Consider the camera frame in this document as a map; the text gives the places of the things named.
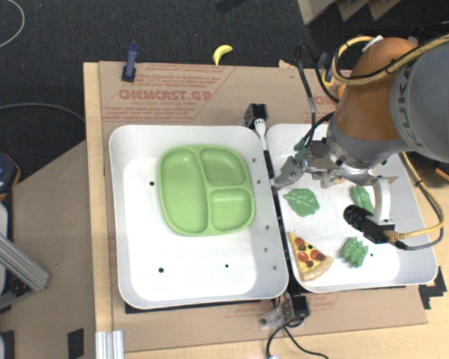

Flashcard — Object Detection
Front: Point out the pizza slice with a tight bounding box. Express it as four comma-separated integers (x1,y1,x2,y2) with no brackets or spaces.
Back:
287,231,335,283

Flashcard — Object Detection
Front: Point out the black cylinder on white bracket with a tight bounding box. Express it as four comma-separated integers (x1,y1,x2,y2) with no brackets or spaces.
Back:
343,176,398,245

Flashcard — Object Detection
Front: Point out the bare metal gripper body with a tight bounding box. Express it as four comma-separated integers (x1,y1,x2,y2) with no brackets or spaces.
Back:
301,138,379,185

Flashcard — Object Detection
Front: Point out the black block with thin wires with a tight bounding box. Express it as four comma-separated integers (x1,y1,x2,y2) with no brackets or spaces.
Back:
291,295,310,319
242,102,269,128

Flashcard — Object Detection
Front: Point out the green divided plate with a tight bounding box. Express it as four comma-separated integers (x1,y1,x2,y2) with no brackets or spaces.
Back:
157,144,256,238

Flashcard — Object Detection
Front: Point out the yellow banana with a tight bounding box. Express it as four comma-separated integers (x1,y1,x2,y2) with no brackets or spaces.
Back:
213,44,234,67

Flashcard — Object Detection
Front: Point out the brown cardboard board red print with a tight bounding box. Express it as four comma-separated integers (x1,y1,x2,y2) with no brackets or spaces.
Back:
98,61,430,353

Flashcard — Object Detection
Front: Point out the green lettuce leaf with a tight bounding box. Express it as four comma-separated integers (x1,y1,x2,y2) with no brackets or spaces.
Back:
340,236,370,269
349,185,376,215
282,187,320,218

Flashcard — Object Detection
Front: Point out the white plastic tray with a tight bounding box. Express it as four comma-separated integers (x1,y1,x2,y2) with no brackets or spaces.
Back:
264,123,439,294
108,124,290,310

